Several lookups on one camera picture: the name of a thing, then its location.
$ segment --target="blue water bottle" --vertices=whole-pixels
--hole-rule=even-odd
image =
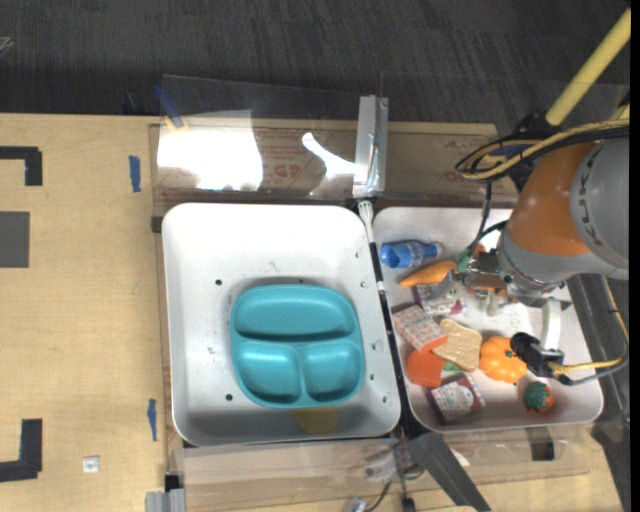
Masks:
[[[382,244],[380,262],[391,268],[408,268],[422,265],[425,261],[442,254],[442,245],[433,242],[409,241],[395,244]]]

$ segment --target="gray carpet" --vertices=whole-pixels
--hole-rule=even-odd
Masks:
[[[569,80],[625,7],[622,0],[2,0],[0,36],[16,44],[0,64],[0,111],[116,114],[133,91],[155,112],[152,87],[165,73],[375,93],[384,72],[399,97],[406,91],[430,105],[416,111],[420,101],[413,108],[399,101],[404,108],[391,110],[399,118],[512,123],[553,100],[540,81]],[[629,84],[629,52],[601,83]]]

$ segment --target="bread slice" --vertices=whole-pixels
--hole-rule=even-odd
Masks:
[[[445,318],[440,322],[440,328],[449,337],[446,343],[435,347],[432,352],[445,361],[451,361],[465,372],[472,372],[480,364],[480,346],[482,335],[478,331],[468,329]]]

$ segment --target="snack package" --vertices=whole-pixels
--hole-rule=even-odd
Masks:
[[[443,425],[487,405],[471,375],[464,375],[444,386],[430,389],[427,400]]]
[[[441,297],[439,299],[429,299],[437,288],[437,284],[419,284],[413,287],[413,298],[427,315],[457,315],[466,309],[467,304],[463,298]]]
[[[393,326],[416,350],[432,350],[447,341],[443,331],[419,306],[392,315]]]

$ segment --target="teal divided plate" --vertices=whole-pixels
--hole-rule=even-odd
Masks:
[[[358,317],[334,290],[312,285],[251,288],[233,305],[230,327],[236,379],[260,405],[337,405],[362,384]]]

